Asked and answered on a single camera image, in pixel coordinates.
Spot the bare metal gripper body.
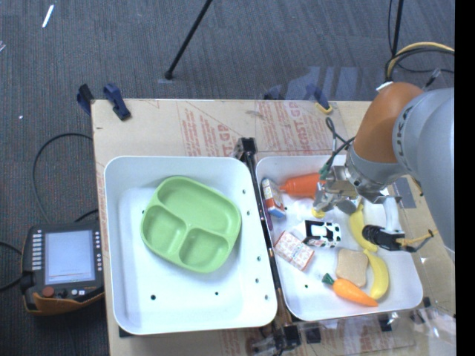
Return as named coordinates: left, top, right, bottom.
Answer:
left=314, top=165, right=387, bottom=208

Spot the yellow banana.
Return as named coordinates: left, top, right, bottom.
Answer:
left=348, top=203, right=379, bottom=254
left=362, top=248, right=391, bottom=301

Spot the orange bottle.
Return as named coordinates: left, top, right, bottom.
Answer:
left=278, top=172, right=328, bottom=200

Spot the black and white cow carton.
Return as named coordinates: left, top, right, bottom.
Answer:
left=301, top=220, right=343, bottom=249

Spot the small red and blue carton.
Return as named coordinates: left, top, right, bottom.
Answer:
left=261, top=177, right=287, bottom=220

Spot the orange and white packet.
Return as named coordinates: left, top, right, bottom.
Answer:
left=273, top=230, right=316, bottom=272

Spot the tan bread slice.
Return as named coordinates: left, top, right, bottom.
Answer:
left=335, top=248, right=370, bottom=289

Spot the orange carrot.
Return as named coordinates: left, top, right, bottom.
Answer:
left=321, top=272, right=380, bottom=308

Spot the white plastic tray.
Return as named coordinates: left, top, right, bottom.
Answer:
left=103, top=155, right=279, bottom=336
left=255, top=154, right=425, bottom=323

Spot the green divided plate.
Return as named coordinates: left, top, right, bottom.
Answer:
left=140, top=175, right=243, bottom=274

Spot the brown cardboard board red print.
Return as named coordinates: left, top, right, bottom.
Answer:
left=91, top=98, right=456, bottom=356

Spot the black stand pole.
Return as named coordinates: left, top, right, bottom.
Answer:
left=389, top=0, right=408, bottom=58

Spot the black tripod leg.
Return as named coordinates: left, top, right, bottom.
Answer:
left=164, top=0, right=223, bottom=81

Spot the black cylinder on white bracket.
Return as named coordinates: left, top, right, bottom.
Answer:
left=361, top=194, right=407, bottom=252

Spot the black block with thin wires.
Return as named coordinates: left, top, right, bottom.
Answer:
left=273, top=323, right=302, bottom=349
left=232, top=136, right=259, bottom=162

